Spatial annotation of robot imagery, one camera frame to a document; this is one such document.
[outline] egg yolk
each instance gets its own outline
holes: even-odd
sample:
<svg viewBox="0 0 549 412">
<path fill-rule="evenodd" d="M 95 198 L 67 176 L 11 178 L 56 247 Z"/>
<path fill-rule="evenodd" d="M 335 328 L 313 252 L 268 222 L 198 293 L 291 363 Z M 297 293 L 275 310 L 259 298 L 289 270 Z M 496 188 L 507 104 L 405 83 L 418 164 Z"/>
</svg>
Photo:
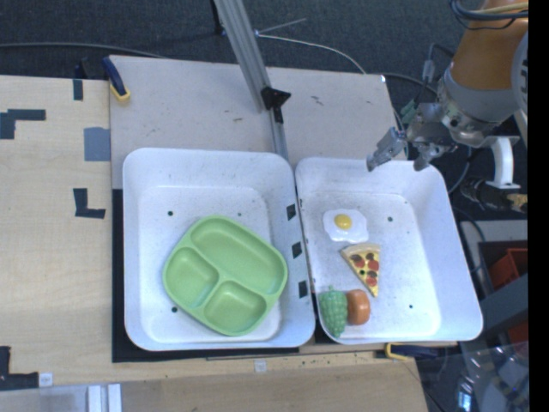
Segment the egg yolk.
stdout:
<svg viewBox="0 0 549 412">
<path fill-rule="evenodd" d="M 338 214 L 334 218 L 334 223 L 339 229 L 348 230 L 353 225 L 353 220 L 346 214 Z"/>
</svg>

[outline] wooden surface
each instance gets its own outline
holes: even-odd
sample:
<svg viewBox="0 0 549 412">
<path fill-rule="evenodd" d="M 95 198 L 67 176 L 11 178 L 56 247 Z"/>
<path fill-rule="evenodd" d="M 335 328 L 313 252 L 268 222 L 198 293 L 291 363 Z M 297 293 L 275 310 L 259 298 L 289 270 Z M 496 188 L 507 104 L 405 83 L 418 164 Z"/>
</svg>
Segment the wooden surface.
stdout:
<svg viewBox="0 0 549 412">
<path fill-rule="evenodd" d="M 340 402 L 362 402 L 373 395 L 396 405 L 377 410 L 399 409 L 405 400 L 407 410 L 425 410 L 413 360 L 403 366 L 376 359 L 369 349 L 379 347 L 318 347 L 311 342 L 296 355 L 113 364 L 111 164 L 84 161 L 83 143 L 85 128 L 110 127 L 109 91 L 103 81 L 84 81 L 83 87 L 84 100 L 79 101 L 73 99 L 71 80 L 0 77 L 0 112 L 46 111 L 46 121 L 17 121 L 15 139 L 0 140 L 0 345 L 11 347 L 12 373 L 52 373 L 54 385 L 164 380 L 155 388 L 161 391 L 177 390 L 177 382 L 166 385 L 166 380 L 189 378 L 185 383 L 196 389 L 186 395 L 193 398 L 207 394 L 208 383 L 215 381 L 217 399 L 201 400 L 208 410 L 238 408 L 234 386 L 240 378 L 224 374 L 239 374 L 254 386 L 246 396 L 258 410 L 263 410 L 261 398 L 268 391 L 266 407 L 292 408 L 300 397 L 295 381 L 309 390 L 307 410 L 328 395 L 319 386 L 335 383 L 330 388 L 335 390 L 356 373 L 363 381 L 375 379 L 379 393 L 344 394 Z M 105 218 L 76 217 L 73 188 L 87 188 L 89 208 L 106 209 Z M 258 362 L 266 373 L 256 373 Z M 282 409 L 274 406 L 278 397 L 272 385 L 289 390 Z M 345 385 L 349 391 L 358 386 Z M 390 391 L 399 394 L 389 396 Z M 143 394 L 136 404 L 146 405 L 145 398 L 152 402 L 154 395 Z"/>
</svg>

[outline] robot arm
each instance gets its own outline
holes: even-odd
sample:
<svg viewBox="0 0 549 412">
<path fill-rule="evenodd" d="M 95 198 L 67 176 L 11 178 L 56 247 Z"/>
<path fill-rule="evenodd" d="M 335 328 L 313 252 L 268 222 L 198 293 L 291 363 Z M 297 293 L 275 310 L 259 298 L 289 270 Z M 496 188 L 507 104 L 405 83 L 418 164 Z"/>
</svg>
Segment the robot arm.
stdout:
<svg viewBox="0 0 549 412">
<path fill-rule="evenodd" d="M 466 181 L 462 192 L 493 209 L 525 211 L 524 203 L 510 199 L 520 189 L 512 183 L 511 145 L 518 136 L 496 136 L 493 131 L 516 112 L 528 115 L 528 0 L 485 0 L 476 11 L 465 10 L 461 0 L 449 3 L 458 20 L 470 23 L 439 82 L 437 100 L 413 105 L 406 131 L 389 130 L 366 165 L 373 170 L 407 143 L 419 153 L 416 170 L 458 143 L 491 148 L 494 179 Z"/>
</svg>

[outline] toy food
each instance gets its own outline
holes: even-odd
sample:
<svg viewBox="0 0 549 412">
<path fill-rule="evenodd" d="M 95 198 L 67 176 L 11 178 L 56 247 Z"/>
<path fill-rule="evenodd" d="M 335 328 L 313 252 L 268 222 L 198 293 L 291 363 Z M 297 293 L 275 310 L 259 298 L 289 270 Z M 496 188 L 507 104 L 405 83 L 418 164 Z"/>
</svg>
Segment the toy food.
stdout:
<svg viewBox="0 0 549 412">
<path fill-rule="evenodd" d="M 345 293 L 329 287 L 328 292 L 318 295 L 320 314 L 324 326 L 335 338 L 341 336 L 347 322 L 347 297 Z"/>
<path fill-rule="evenodd" d="M 350 245 L 341 251 L 341 255 L 374 298 L 378 293 L 380 250 L 381 248 L 377 244 L 359 243 Z"/>
<path fill-rule="evenodd" d="M 368 240 L 366 218 L 356 209 L 333 209 L 323 215 L 324 230 L 333 241 L 359 243 Z"/>
<path fill-rule="evenodd" d="M 365 291 L 355 289 L 345 294 L 347 297 L 347 322 L 362 325 L 370 319 L 370 300 Z"/>
</svg>

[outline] egg white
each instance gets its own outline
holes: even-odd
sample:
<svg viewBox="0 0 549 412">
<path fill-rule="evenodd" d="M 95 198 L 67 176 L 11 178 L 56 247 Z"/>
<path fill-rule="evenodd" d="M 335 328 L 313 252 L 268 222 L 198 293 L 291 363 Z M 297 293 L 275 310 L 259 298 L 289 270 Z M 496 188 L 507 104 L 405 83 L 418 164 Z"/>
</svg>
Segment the egg white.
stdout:
<svg viewBox="0 0 549 412">
<path fill-rule="evenodd" d="M 335 217 L 339 214 L 348 215 L 351 219 L 351 227 L 343 229 L 335 224 Z M 332 209 L 323 215 L 324 230 L 333 241 L 347 241 L 349 243 L 362 243 L 368 240 L 368 227 L 366 217 L 356 209 Z"/>
</svg>

